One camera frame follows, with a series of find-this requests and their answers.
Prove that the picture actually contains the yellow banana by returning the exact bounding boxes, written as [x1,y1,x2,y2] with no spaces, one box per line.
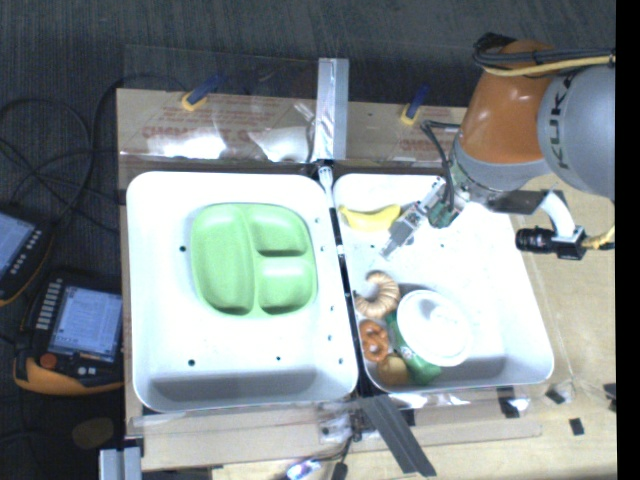
[337,203,403,234]

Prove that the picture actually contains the brown cardboard board, red print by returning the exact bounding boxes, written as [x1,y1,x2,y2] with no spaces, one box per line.
[115,87,577,471]

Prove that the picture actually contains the brown toy pretzel biscuit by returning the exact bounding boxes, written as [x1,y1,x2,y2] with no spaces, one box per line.
[358,318,391,363]

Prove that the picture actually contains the green divided plate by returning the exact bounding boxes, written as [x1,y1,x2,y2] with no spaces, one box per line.
[189,202,320,317]

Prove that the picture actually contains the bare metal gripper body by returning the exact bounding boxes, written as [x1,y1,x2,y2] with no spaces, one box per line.
[390,176,471,245]

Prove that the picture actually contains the brown toy bread roll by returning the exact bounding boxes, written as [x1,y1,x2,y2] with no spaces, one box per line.
[376,353,411,387]

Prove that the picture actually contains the black cylinder on white bracket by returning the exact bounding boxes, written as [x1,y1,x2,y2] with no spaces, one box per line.
[486,189,588,261]

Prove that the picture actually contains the white bowl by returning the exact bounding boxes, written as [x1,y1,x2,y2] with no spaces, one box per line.
[396,288,474,368]

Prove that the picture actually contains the brown toy doughnut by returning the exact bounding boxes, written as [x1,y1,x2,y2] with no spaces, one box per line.
[354,270,402,319]

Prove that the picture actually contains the white plastic tray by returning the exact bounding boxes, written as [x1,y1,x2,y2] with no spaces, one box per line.
[331,172,556,396]
[125,169,360,414]

